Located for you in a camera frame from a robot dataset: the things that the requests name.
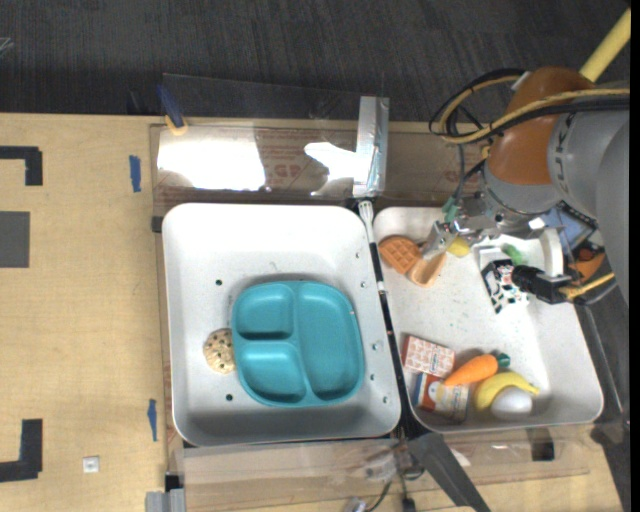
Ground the orange toy cup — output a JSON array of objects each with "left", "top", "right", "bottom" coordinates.
[{"left": 409, "top": 251, "right": 448, "bottom": 289}]

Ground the yellow banana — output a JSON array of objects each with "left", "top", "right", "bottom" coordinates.
[{"left": 473, "top": 371, "right": 541, "bottom": 413}]

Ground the white plastic tray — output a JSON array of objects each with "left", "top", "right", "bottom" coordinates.
[
  {"left": 372, "top": 206, "right": 605, "bottom": 434},
  {"left": 161, "top": 202, "right": 403, "bottom": 448}
]

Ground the tan chocolate chip biscuit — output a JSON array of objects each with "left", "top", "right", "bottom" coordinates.
[{"left": 202, "top": 327, "right": 236, "bottom": 375}]

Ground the orange toy waffle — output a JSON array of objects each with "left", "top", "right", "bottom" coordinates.
[{"left": 378, "top": 235, "right": 423, "bottom": 275}]

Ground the black and white carton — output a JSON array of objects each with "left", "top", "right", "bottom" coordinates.
[{"left": 480, "top": 259, "right": 530, "bottom": 315}]

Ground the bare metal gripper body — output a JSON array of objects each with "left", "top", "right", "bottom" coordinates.
[{"left": 433, "top": 194, "right": 533, "bottom": 246}]

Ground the black cylinder on white bracket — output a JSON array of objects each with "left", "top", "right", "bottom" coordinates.
[{"left": 510, "top": 227, "right": 574, "bottom": 306}]

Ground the white egg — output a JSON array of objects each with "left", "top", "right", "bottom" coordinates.
[{"left": 489, "top": 388, "right": 534, "bottom": 421}]

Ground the blue divided plate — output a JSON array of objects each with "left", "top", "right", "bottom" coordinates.
[{"left": 230, "top": 280, "right": 366, "bottom": 408}]

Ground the orange carrot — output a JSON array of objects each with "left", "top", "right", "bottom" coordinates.
[{"left": 443, "top": 352, "right": 512, "bottom": 388}]

